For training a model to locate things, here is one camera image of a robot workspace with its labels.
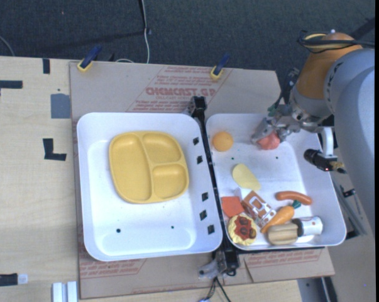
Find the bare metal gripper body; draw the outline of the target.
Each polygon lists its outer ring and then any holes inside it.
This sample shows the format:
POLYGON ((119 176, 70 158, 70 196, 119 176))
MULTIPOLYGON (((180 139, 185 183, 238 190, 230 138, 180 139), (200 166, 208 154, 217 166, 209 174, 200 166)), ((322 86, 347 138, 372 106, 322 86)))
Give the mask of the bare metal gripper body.
POLYGON ((268 109, 268 116, 276 130, 314 131, 320 124, 320 118, 310 115, 298 105, 273 104, 268 109))

